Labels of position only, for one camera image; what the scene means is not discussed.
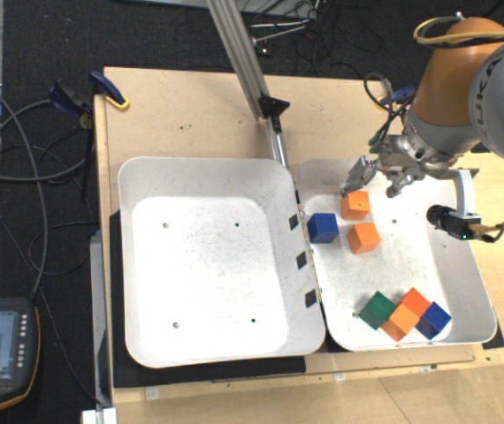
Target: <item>cube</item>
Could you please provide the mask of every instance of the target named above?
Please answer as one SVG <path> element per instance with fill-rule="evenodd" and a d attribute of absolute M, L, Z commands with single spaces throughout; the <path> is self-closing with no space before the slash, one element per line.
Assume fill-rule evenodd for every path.
<path fill-rule="evenodd" d="M 350 192 L 340 200 L 340 213 L 345 220 L 363 220 L 370 213 L 370 197 L 364 190 Z"/>
<path fill-rule="evenodd" d="M 353 254 L 373 251 L 382 241 L 373 222 L 355 224 L 347 233 L 347 239 Z"/>
<path fill-rule="evenodd" d="M 314 244 L 330 244 L 339 235 L 335 214 L 313 214 L 307 222 L 309 239 Z"/>
<path fill-rule="evenodd" d="M 400 303 L 381 327 L 397 342 L 407 335 L 418 322 L 419 316 L 414 314 L 403 303 Z"/>
<path fill-rule="evenodd" d="M 362 311 L 358 313 L 358 317 L 368 323 L 373 329 L 378 329 L 387 321 L 394 309 L 395 304 L 382 292 L 376 291 Z"/>
<path fill-rule="evenodd" d="M 431 302 L 426 299 L 419 291 L 412 287 L 408 293 L 405 294 L 403 299 L 401 299 L 401 303 L 403 303 L 413 314 L 416 314 L 418 317 L 421 317 L 423 313 L 427 310 L 427 308 L 431 305 Z"/>
<path fill-rule="evenodd" d="M 447 326 L 450 320 L 451 316 L 433 301 L 421 316 L 416 328 L 421 331 L 423 336 L 431 340 Z"/>

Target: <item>green cube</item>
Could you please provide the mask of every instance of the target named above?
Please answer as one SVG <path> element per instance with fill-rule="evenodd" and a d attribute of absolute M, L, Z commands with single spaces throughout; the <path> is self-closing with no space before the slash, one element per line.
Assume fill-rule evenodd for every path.
<path fill-rule="evenodd" d="M 395 304 L 382 292 L 377 291 L 358 316 L 373 329 L 378 329 L 387 321 L 394 309 Z"/>

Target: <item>blue cube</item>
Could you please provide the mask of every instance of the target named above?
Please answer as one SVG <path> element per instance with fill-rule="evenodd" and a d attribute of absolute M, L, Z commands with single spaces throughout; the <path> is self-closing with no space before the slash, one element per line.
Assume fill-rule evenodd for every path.
<path fill-rule="evenodd" d="M 339 235 L 335 214 L 313 214 L 307 222 L 309 239 L 313 244 L 330 244 Z"/>
<path fill-rule="evenodd" d="M 416 328 L 421 331 L 423 336 L 431 340 L 447 326 L 450 320 L 451 316 L 433 301 L 421 316 Z"/>

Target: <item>black backdrop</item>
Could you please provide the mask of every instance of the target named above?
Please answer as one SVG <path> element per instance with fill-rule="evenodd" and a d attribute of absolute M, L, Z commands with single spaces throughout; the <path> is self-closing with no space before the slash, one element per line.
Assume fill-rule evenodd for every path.
<path fill-rule="evenodd" d="M 417 86 L 431 52 L 413 43 L 414 28 L 456 11 L 483 15 L 497 2 L 326 0 L 310 30 L 277 38 L 273 55 L 261 57 L 260 63 L 267 74 L 360 79 L 380 72 L 394 88 Z M 504 4 L 491 18 L 504 25 Z M 245 20 L 251 23 L 252 16 Z M 231 70 L 205 10 L 107 0 L 4 0 L 3 94 L 14 108 L 46 99 L 59 78 L 89 96 L 88 74 L 106 65 Z M 40 163 L 42 172 L 81 159 L 84 136 L 74 134 L 50 146 L 77 126 L 74 118 L 46 108 L 24 116 L 22 123 L 38 157 L 41 149 L 50 148 Z M 18 133 L 7 129 L 3 141 L 11 148 L 0 158 L 0 173 L 29 175 Z M 44 278 L 40 372 L 30 396 L 12 409 L 10 418 L 14 423 L 77 423 L 82 410 L 95 407 L 78 383 L 93 390 L 90 270 L 88 260 L 81 262 L 96 229 L 87 224 L 97 218 L 95 172 L 88 185 L 90 208 L 80 202 L 74 181 L 44 188 L 50 226 L 64 225 L 50 232 L 48 271 L 64 273 L 80 266 Z M 38 206 L 33 185 L 0 184 L 0 296 L 27 294 L 32 287 L 31 260 L 39 263 L 42 244 L 39 239 L 31 245 L 42 230 Z M 6 419 L 7 413 L 0 413 L 0 422 Z"/>

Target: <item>red-orange block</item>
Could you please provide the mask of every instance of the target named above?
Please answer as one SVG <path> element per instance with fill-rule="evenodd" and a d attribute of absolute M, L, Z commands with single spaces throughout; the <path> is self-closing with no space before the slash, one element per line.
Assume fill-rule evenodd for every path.
<path fill-rule="evenodd" d="M 408 307 L 400 303 L 392 312 L 389 319 L 382 324 L 385 331 L 394 341 L 400 341 L 419 322 L 419 316 L 413 314 Z"/>
<path fill-rule="evenodd" d="M 353 254 L 373 251 L 382 241 L 373 222 L 355 224 L 347 232 L 347 239 Z"/>
<path fill-rule="evenodd" d="M 350 192 L 340 200 L 340 214 L 345 220 L 363 220 L 370 213 L 370 197 L 364 190 Z"/>
<path fill-rule="evenodd" d="M 405 294 L 403 299 L 401 299 L 401 303 L 417 317 L 421 317 L 431 305 L 431 302 L 421 295 L 415 287 L 412 287 L 409 292 Z"/>

